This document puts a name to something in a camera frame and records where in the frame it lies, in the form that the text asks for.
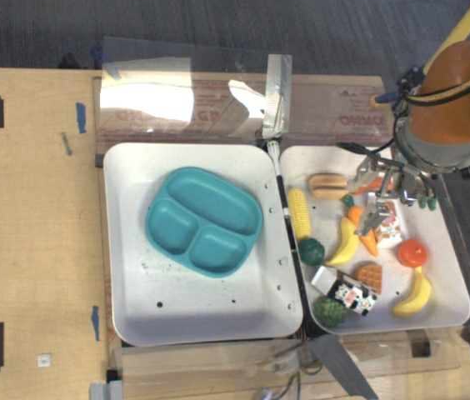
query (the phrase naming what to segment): clear plastic panel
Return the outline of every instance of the clear plastic panel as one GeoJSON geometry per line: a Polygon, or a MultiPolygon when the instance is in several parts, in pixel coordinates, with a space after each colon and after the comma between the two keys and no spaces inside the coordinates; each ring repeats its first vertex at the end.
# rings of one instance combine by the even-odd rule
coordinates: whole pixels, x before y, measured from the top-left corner
{"type": "Polygon", "coordinates": [[[288,55],[107,37],[99,58],[98,153],[121,142],[255,143],[263,124],[273,136],[288,127],[288,55]]]}
{"type": "Polygon", "coordinates": [[[380,77],[292,75],[289,55],[106,37],[97,153],[117,143],[292,144],[354,141],[379,146],[392,136],[380,77]]]}
{"type": "MultiPolygon", "coordinates": [[[[376,394],[383,394],[384,386],[400,398],[411,388],[392,376],[459,369],[463,360],[457,329],[429,330],[419,339],[405,332],[349,336],[340,343],[376,394]],[[383,385],[374,379],[380,377],[383,385]]],[[[130,398],[220,398],[232,393],[231,398],[257,400],[279,398],[283,392],[284,398],[297,398],[297,374],[302,398],[347,396],[340,385],[329,384],[336,381],[328,369],[336,358],[321,362],[309,342],[297,339],[125,347],[115,353],[124,395],[130,398]]]]}

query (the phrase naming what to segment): white tray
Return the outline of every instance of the white tray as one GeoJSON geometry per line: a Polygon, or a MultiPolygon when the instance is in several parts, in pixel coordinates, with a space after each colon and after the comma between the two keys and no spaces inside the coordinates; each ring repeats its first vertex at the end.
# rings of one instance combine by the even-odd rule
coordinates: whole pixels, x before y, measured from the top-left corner
{"type": "MultiPolygon", "coordinates": [[[[363,156],[338,147],[288,148],[281,156],[281,169],[285,188],[301,188],[305,192],[312,225],[312,237],[326,248],[326,257],[333,254],[340,243],[340,219],[346,216],[346,206],[340,200],[319,200],[308,191],[308,179],[315,173],[337,173],[347,178],[355,175],[363,156]]],[[[356,204],[364,206],[366,194],[354,196],[356,204]]],[[[379,248],[373,257],[360,243],[352,261],[337,267],[346,274],[360,263],[382,265],[382,294],[367,316],[355,312],[347,314],[346,321],[331,329],[330,333],[352,334],[397,331],[418,328],[455,327],[470,317],[470,297],[440,209],[434,212],[417,205],[404,207],[396,202],[403,238],[417,238],[430,252],[422,273],[432,284],[432,296],[427,306],[410,318],[394,317],[393,305],[405,298],[413,286],[413,270],[401,265],[395,249],[379,248]]],[[[313,312],[313,302],[322,294],[311,285],[315,267],[302,263],[308,300],[313,312]]]]}
{"type": "Polygon", "coordinates": [[[136,346],[279,338],[303,310],[270,157],[246,145],[122,143],[104,161],[114,327],[136,346]],[[168,175],[194,166],[252,194],[263,225],[245,263],[211,278],[156,251],[148,206],[168,175]]]}

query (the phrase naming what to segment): toy tomato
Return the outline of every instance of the toy tomato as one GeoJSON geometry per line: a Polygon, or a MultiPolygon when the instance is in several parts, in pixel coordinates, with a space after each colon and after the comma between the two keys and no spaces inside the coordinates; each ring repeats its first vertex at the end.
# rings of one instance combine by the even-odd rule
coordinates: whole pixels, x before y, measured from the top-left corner
{"type": "Polygon", "coordinates": [[[408,238],[400,244],[397,258],[406,267],[420,267],[428,259],[428,251],[417,239],[408,238]]]}

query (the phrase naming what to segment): gray carpet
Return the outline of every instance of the gray carpet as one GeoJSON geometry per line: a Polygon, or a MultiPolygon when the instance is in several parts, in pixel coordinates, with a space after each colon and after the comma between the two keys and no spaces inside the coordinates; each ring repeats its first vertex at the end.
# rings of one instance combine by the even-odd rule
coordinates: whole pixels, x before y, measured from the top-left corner
{"type": "MultiPolygon", "coordinates": [[[[109,36],[290,53],[295,73],[376,75],[393,90],[469,7],[470,0],[0,0],[0,67],[56,68],[71,53],[95,68],[89,51],[109,36]]],[[[470,180],[445,179],[470,284],[470,180]]]]}

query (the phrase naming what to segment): toy food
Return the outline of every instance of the toy food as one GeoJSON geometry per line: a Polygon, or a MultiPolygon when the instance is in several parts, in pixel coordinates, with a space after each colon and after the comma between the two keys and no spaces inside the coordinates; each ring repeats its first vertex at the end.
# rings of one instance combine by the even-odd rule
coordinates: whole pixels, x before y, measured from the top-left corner
{"type": "MultiPolygon", "coordinates": [[[[347,215],[355,223],[356,228],[359,226],[359,219],[361,219],[363,211],[364,209],[361,206],[351,206],[348,209],[347,215]]],[[[359,236],[359,239],[374,257],[378,256],[378,240],[376,240],[376,234],[374,234],[373,229],[370,229],[366,236],[359,236]]]]}
{"type": "Polygon", "coordinates": [[[416,238],[408,238],[398,248],[397,258],[406,267],[420,267],[427,261],[428,251],[416,238]]]}
{"type": "Polygon", "coordinates": [[[411,293],[392,309],[392,314],[397,317],[411,317],[424,308],[432,293],[431,283],[422,274],[422,267],[416,267],[415,283],[411,293]]]}
{"type": "Polygon", "coordinates": [[[311,284],[325,297],[331,298],[362,316],[368,315],[378,301],[376,291],[336,268],[321,266],[311,284]]]}
{"type": "Polygon", "coordinates": [[[309,221],[308,204],[300,188],[292,188],[287,195],[291,213],[292,229],[297,242],[311,237],[311,222],[309,221]]]}
{"type": "MultiPolygon", "coordinates": [[[[351,192],[352,195],[357,196],[358,194],[365,193],[367,191],[377,191],[379,188],[381,188],[383,183],[383,178],[382,177],[377,177],[374,179],[372,182],[370,182],[367,186],[365,187],[360,187],[354,192],[351,192]]],[[[390,190],[393,188],[393,181],[388,184],[388,189],[390,190]]]]}
{"type": "Polygon", "coordinates": [[[313,304],[315,318],[326,328],[335,328],[344,322],[348,309],[331,299],[330,297],[320,297],[313,304]]]}
{"type": "Polygon", "coordinates": [[[300,252],[300,260],[311,267],[322,265],[326,254],[324,246],[314,238],[306,238],[299,242],[298,251],[300,252]]]}
{"type": "Polygon", "coordinates": [[[315,198],[340,200],[348,194],[348,181],[343,175],[318,173],[309,178],[309,192],[315,198]]]}
{"type": "Polygon", "coordinates": [[[327,267],[342,265],[353,258],[353,254],[358,249],[359,236],[355,234],[356,226],[351,219],[341,218],[341,243],[331,259],[324,261],[327,267]]]}
{"type": "Polygon", "coordinates": [[[382,292],[383,267],[376,263],[369,263],[358,267],[353,272],[353,278],[374,288],[377,293],[382,292]]]}
{"type": "Polygon", "coordinates": [[[355,202],[353,201],[353,195],[352,194],[347,194],[343,198],[341,198],[341,201],[346,204],[346,207],[349,209],[351,208],[355,202]]]}
{"type": "Polygon", "coordinates": [[[392,249],[402,242],[402,230],[394,202],[388,200],[385,204],[389,207],[391,214],[376,227],[374,234],[376,234],[377,245],[380,248],[392,249]]]}
{"type": "Polygon", "coordinates": [[[144,224],[153,248],[212,278],[227,277],[244,264],[262,226],[263,210],[253,196],[199,167],[170,173],[144,224]]]}

